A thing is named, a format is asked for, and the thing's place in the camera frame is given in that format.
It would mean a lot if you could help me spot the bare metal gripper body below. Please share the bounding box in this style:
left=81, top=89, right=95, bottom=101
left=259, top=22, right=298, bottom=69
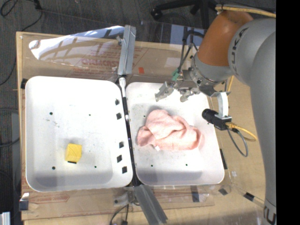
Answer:
left=172, top=67, right=222, bottom=97

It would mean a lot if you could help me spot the pink towel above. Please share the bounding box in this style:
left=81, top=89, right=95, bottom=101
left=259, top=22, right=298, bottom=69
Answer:
left=136, top=109, right=203, bottom=151

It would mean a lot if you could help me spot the white plastic tray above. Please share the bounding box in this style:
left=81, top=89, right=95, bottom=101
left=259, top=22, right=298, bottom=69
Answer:
left=24, top=75, right=134, bottom=193
left=125, top=81, right=225, bottom=187

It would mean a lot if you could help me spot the brown cardboard board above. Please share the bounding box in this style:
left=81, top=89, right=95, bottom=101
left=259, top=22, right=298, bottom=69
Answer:
left=17, top=33, right=233, bottom=221

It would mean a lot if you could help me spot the black office chair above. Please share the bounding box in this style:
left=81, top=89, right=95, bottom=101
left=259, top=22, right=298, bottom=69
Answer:
left=150, top=0, right=277, bottom=30

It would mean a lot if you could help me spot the yellow cube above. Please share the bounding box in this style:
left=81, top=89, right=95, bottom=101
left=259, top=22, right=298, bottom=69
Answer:
left=64, top=143, right=83, bottom=165

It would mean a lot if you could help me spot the black cylinder on white bracket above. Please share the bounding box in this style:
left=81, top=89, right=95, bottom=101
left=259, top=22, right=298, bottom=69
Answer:
left=202, top=91, right=233, bottom=131

